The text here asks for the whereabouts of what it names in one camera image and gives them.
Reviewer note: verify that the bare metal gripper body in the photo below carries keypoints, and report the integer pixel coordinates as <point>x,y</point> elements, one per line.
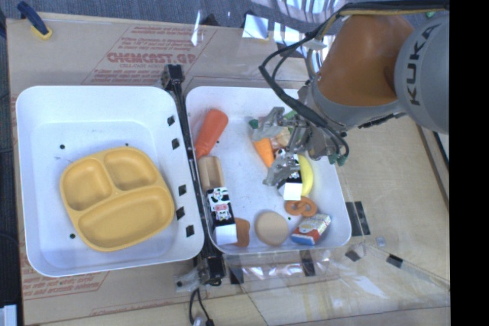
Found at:
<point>314,141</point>

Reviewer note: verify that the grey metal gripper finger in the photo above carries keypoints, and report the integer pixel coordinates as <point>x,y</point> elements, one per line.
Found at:
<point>280,168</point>
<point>267,128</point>

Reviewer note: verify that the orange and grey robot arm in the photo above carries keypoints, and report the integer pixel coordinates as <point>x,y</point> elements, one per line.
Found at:
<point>382,61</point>

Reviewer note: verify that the beige toy food piece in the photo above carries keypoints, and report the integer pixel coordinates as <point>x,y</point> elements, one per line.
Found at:
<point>283,138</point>

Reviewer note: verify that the orange carrot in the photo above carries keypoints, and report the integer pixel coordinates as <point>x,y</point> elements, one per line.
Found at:
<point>265,152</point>

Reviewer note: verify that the cow print milk carton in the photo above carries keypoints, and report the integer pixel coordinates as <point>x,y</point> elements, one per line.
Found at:
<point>221,213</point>
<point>293,191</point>

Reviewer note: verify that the yellow banana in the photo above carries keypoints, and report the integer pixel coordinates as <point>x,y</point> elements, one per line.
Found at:
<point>306,175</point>

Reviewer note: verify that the white plastic tray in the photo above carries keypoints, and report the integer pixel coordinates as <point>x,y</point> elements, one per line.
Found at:
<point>46,114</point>
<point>244,187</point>

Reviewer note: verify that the orange pretzel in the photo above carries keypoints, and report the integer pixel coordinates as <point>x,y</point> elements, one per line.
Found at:
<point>302,207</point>

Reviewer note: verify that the orange plastic bottle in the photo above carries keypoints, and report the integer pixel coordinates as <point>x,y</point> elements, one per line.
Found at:
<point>211,130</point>

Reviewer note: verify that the tan round bun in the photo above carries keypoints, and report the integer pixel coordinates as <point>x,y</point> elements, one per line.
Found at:
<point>271,228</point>

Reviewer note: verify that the red, blue and white carton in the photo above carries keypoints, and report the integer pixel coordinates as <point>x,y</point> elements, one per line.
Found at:
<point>310,229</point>

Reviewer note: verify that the tan bread slice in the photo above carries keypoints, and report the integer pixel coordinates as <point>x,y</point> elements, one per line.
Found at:
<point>211,172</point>

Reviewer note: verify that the brown toast piece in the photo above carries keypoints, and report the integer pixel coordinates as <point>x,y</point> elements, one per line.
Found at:
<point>243,231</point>

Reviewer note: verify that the thin black rod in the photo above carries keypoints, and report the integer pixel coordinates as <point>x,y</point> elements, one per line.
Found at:
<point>188,141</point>

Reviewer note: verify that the yellow divided plate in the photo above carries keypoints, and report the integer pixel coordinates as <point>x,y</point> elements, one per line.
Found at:
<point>118,202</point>

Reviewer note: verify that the brown cardboard board, red print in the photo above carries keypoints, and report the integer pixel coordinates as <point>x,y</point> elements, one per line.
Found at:
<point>114,49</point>

